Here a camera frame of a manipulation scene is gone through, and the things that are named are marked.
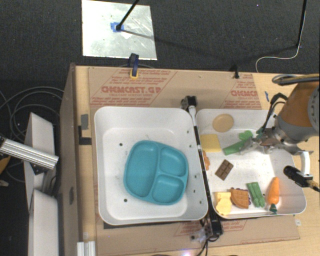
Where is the black block with thin wires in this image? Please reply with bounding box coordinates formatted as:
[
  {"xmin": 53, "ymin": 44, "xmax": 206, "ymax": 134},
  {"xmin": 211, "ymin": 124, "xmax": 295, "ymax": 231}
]
[
  {"xmin": 180, "ymin": 95, "xmax": 199, "ymax": 110},
  {"xmin": 199, "ymin": 216, "xmax": 224, "ymax": 241}
]

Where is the brown chocolate bar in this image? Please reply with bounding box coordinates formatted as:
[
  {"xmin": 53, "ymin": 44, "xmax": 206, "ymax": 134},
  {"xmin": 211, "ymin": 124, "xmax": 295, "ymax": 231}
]
[{"xmin": 214, "ymin": 159, "xmax": 235, "ymax": 181}]

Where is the black cylinder on white bracket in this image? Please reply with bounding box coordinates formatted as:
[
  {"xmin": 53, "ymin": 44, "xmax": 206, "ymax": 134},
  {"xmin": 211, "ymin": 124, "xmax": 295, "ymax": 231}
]
[{"xmin": 283, "ymin": 149, "xmax": 315, "ymax": 189}]

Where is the thin black and white rod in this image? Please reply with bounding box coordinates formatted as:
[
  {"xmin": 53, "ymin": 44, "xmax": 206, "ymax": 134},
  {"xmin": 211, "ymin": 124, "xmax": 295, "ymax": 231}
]
[{"xmin": 188, "ymin": 105, "xmax": 219, "ymax": 227}]

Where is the yellow cheese slice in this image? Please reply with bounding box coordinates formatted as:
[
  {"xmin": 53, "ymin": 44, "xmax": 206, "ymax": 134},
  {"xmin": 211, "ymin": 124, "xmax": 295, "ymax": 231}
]
[{"xmin": 199, "ymin": 133, "xmax": 223, "ymax": 154}]

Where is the green bean bundle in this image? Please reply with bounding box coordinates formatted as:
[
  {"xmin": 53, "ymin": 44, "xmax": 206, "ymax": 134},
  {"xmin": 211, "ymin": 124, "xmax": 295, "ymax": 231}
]
[{"xmin": 246, "ymin": 181, "xmax": 266, "ymax": 209}]

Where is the white plastic tray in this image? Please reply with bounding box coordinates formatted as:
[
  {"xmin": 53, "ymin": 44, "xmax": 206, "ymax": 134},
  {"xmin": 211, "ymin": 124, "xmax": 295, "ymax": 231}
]
[
  {"xmin": 194, "ymin": 107, "xmax": 308, "ymax": 221},
  {"xmin": 93, "ymin": 105, "xmax": 210, "ymax": 226}
]

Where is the small orange toy food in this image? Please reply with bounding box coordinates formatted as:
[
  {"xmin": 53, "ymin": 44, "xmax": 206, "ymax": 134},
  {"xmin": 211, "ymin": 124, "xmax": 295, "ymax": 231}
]
[{"xmin": 201, "ymin": 149, "xmax": 211, "ymax": 172}]

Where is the orange carrot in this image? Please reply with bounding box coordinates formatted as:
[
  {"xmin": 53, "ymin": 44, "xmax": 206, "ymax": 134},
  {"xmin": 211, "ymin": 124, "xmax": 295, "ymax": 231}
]
[{"xmin": 266, "ymin": 176, "xmax": 281, "ymax": 215}]

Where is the beige round biscuit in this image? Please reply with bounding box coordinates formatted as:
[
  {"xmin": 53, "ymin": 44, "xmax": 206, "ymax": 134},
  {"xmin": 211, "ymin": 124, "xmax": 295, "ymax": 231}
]
[{"xmin": 212, "ymin": 113, "xmax": 235, "ymax": 133}]

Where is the blue divided plate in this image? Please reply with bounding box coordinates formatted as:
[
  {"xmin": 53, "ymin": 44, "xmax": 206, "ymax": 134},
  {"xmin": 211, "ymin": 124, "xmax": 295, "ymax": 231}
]
[{"xmin": 122, "ymin": 139, "xmax": 190, "ymax": 207}]

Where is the brown waffle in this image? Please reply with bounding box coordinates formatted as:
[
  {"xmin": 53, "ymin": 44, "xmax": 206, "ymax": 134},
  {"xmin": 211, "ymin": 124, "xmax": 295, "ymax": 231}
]
[{"xmin": 229, "ymin": 187, "xmax": 251, "ymax": 210}]

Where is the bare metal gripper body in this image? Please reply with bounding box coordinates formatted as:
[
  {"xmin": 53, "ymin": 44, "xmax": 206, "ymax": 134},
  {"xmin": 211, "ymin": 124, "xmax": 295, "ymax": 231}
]
[{"xmin": 255, "ymin": 127, "xmax": 305, "ymax": 156}]

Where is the brown cardboard board red print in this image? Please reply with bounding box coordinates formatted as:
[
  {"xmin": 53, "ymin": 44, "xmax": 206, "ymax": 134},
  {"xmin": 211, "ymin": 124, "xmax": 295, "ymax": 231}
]
[{"xmin": 87, "ymin": 66, "xmax": 301, "ymax": 251}]

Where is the pale yellow toy food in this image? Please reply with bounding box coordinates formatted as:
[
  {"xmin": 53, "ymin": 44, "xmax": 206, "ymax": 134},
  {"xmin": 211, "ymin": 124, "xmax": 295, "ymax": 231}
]
[{"xmin": 214, "ymin": 191, "xmax": 233, "ymax": 216}]

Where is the green toy vegetable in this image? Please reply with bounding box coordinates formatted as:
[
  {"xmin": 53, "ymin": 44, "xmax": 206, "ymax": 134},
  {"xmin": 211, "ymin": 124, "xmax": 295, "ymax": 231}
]
[{"xmin": 222, "ymin": 130, "xmax": 254, "ymax": 156}]

